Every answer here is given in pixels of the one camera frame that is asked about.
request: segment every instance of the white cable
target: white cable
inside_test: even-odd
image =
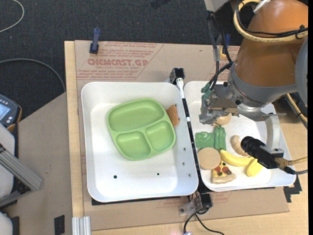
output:
[[[17,1],[17,0],[10,0],[10,1],[14,1],[14,2],[17,2],[17,3],[19,4],[19,6],[22,8],[22,16],[21,16],[21,18],[20,18],[15,24],[9,26],[8,28],[5,28],[5,29],[0,30],[0,33],[1,33],[1,32],[4,32],[4,31],[6,31],[6,30],[8,30],[8,29],[10,29],[10,28],[12,28],[12,27],[14,27],[14,26],[17,25],[20,21],[22,21],[22,19],[23,19],[23,17],[24,17],[24,7],[23,7],[23,5],[22,5],[19,1]]]

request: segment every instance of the white tray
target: white tray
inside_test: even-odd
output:
[[[92,198],[115,202],[184,196],[198,187],[198,175],[179,90],[170,83],[91,82],[81,93],[86,141],[87,185]],[[150,97],[165,109],[176,104],[176,142],[141,161],[124,158],[106,125],[107,112],[129,100]]]
[[[201,113],[201,88],[206,85],[205,81],[192,81],[185,85],[184,93],[189,109],[191,125],[194,136],[198,132],[213,132],[212,125],[204,125],[199,122],[199,114]],[[267,105],[262,109],[264,113],[275,113],[275,108],[272,104]],[[239,135],[240,140],[245,136],[252,136],[266,143],[267,128],[264,121],[254,122],[244,116],[232,117],[231,122],[225,126],[226,132],[226,149],[233,155],[240,156],[232,148],[230,138],[233,135]],[[289,150],[287,148],[283,133],[280,134],[279,147],[284,150],[284,158],[290,160]],[[244,167],[235,167],[229,165],[229,169],[236,174],[237,178],[225,184],[211,183],[211,170],[201,169],[201,177],[203,183],[213,191],[227,191],[249,188],[268,188],[278,186],[289,186],[293,184],[296,176],[287,174],[280,169],[263,168],[258,175],[254,177],[246,176]]]

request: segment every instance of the toy pizza slice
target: toy pizza slice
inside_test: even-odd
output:
[[[236,175],[226,166],[226,163],[221,160],[220,164],[212,170],[211,183],[213,184],[225,184],[233,181]]]

